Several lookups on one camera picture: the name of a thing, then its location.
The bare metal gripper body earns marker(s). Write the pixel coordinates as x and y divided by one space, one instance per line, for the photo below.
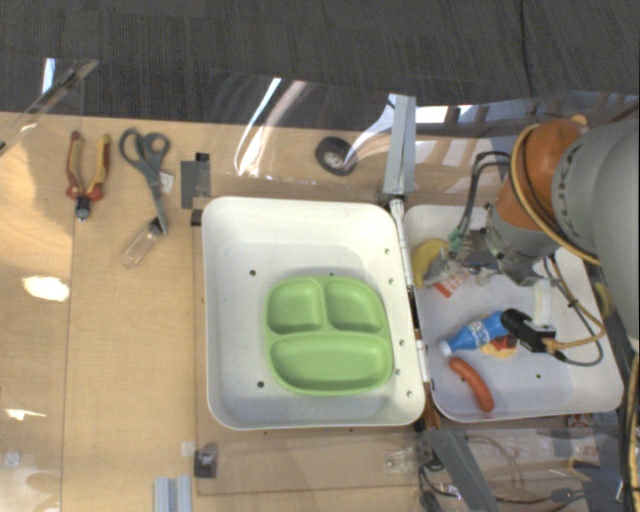
481 254

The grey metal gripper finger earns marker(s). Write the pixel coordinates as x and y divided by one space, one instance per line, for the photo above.
437 269
481 278

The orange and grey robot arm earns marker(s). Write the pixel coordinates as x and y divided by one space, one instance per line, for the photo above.
590 180

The red and white carton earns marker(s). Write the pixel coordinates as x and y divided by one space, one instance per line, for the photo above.
451 284

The yellow banana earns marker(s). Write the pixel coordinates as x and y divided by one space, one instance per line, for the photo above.
424 252

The blue and white bottle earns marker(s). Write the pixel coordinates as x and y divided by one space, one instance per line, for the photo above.
474 334

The yellow pizza slice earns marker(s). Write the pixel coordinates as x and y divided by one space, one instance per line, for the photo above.
500 350

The red sausage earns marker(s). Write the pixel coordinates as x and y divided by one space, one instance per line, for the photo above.
475 384

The white plastic tray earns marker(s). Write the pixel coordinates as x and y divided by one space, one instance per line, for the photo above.
530 390
240 310

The green divided plate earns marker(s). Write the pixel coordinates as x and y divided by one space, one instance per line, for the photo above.
327 360

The black tape roll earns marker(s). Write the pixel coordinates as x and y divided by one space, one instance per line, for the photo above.
334 156

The small clear plastic bottle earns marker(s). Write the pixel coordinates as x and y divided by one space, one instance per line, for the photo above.
400 459

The grey scissors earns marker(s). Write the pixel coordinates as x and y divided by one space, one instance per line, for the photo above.
152 175

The red and yellow pliers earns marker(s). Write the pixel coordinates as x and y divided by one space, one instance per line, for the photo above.
75 170

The black cylinder on white bracket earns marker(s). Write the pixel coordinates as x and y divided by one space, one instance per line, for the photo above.
531 330

